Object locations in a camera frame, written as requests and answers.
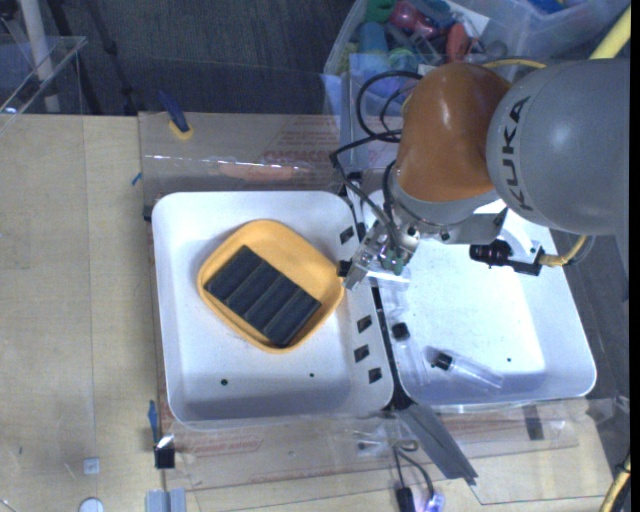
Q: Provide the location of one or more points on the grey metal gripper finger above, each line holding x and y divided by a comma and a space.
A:
357, 272

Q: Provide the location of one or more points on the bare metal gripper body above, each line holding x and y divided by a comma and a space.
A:
387, 243

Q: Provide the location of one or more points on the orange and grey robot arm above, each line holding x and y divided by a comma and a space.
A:
550, 140

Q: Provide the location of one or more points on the yellow plate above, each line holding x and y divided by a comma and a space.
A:
280, 240

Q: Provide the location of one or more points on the black ridged block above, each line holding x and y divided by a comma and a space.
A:
262, 296

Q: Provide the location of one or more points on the white plastic tray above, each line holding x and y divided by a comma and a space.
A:
475, 310
260, 385

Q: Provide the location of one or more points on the clear plastic bottle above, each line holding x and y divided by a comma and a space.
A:
465, 369

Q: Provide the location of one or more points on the brown cardboard board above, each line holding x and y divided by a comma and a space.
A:
225, 150

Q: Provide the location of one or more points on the clear plastic storage box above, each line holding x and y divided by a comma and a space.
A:
380, 45

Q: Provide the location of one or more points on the black cylinder on white bracket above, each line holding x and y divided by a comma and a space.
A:
490, 251

